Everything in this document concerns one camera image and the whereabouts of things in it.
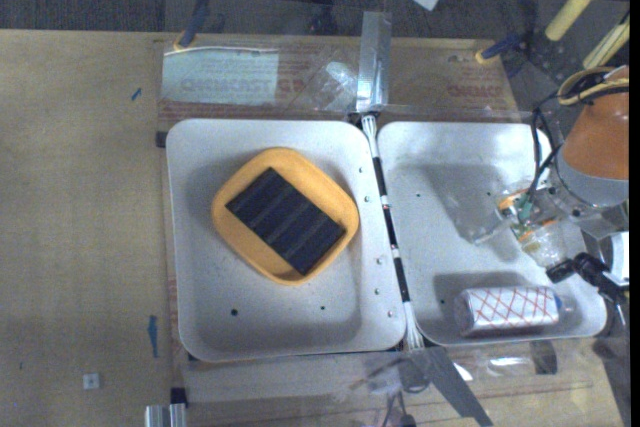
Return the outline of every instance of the wooden table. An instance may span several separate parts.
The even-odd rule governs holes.
[[[155,132],[158,49],[172,37],[0,31],[3,425],[133,427],[146,405],[169,403],[164,152]],[[589,344],[576,346],[577,369],[472,388],[499,425],[621,425]],[[215,375],[208,370],[198,369],[204,388],[192,390],[202,400]],[[85,391],[83,375],[93,372],[101,387]],[[434,393],[416,398],[439,404],[427,417],[473,425]],[[207,409],[197,404],[194,418]],[[321,417],[304,425],[329,425]],[[332,425],[350,425],[342,420]]]

